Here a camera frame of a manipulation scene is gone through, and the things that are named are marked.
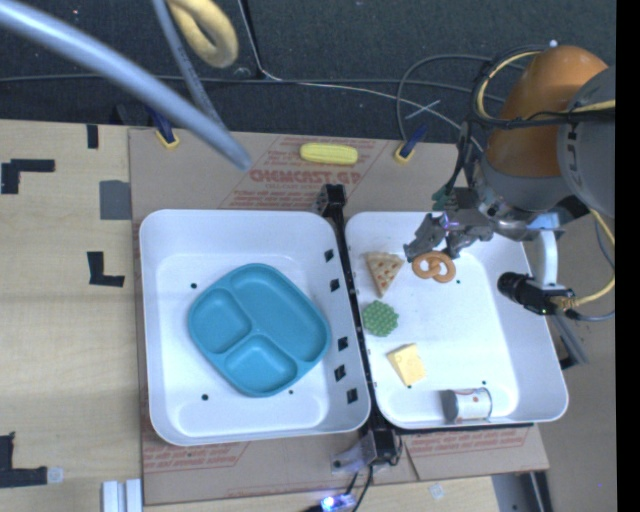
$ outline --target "yellow sponge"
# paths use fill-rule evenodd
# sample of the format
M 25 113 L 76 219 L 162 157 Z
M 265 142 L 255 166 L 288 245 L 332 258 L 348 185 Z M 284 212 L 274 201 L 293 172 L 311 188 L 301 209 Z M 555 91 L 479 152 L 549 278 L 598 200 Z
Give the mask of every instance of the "yellow sponge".
M 387 358 L 405 386 L 411 386 L 411 384 L 427 376 L 415 343 L 404 345 L 389 352 Z

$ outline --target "table surface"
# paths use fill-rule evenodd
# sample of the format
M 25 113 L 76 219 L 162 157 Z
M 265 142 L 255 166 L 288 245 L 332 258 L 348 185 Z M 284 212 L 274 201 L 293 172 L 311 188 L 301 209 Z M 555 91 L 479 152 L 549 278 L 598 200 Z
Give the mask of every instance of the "table surface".
M 127 128 L 0 121 L 0 156 L 55 159 L 55 173 L 24 172 L 0 196 L 0 435 L 16 433 L 13 466 L 61 467 L 64 481 L 3 489 L 12 511 L 100 509 L 102 482 L 141 477 L 140 409 L 130 220 L 100 219 L 99 184 L 129 180 Z M 89 286 L 88 251 L 122 288 Z M 498 511 L 489 476 L 371 487 L 368 511 Z M 215 502 L 215 510 L 299 511 L 321 494 Z M 149 507 L 211 510 L 212 503 Z

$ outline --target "can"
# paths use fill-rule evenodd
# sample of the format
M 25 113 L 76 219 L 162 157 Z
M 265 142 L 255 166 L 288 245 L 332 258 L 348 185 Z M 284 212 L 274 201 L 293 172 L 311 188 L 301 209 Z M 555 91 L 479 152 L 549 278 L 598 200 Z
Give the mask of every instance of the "can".
M 442 392 L 442 409 L 449 423 L 485 420 L 493 402 L 487 388 L 448 389 Z

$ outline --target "black hole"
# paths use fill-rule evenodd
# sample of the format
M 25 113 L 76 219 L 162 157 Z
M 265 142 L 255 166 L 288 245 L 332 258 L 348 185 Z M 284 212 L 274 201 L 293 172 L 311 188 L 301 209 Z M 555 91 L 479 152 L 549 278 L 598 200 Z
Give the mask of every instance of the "black hole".
M 358 399 L 358 390 L 356 388 L 347 391 L 347 403 L 353 403 Z
M 347 375 L 347 371 L 344 369 L 344 365 L 341 364 L 340 366 L 338 366 L 334 371 L 333 371 L 333 375 L 336 378 L 336 382 L 340 381 L 342 378 L 345 377 L 345 375 Z

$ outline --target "cardboard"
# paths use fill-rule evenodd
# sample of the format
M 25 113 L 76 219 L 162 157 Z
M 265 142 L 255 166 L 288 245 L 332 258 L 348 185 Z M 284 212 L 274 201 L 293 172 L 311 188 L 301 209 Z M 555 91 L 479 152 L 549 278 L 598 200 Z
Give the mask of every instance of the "cardboard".
M 167 150 L 153 129 L 129 131 L 145 504 L 342 490 L 353 475 L 334 474 L 331 456 L 354 445 L 357 432 L 189 448 L 154 432 L 147 408 L 140 223 L 163 208 L 313 210 L 325 183 L 345 186 L 347 219 L 361 211 L 427 211 L 432 194 L 450 177 L 455 147 L 421 143 L 400 165 L 393 159 L 397 141 L 236 133 L 254 162 L 245 173 L 190 133 L 178 135 L 180 145 Z M 298 153 L 305 142 L 347 144 L 358 149 L 359 160 L 348 167 L 306 162 Z M 548 468 L 536 425 L 419 433 L 404 435 L 403 442 L 399 464 L 377 472 L 374 485 Z

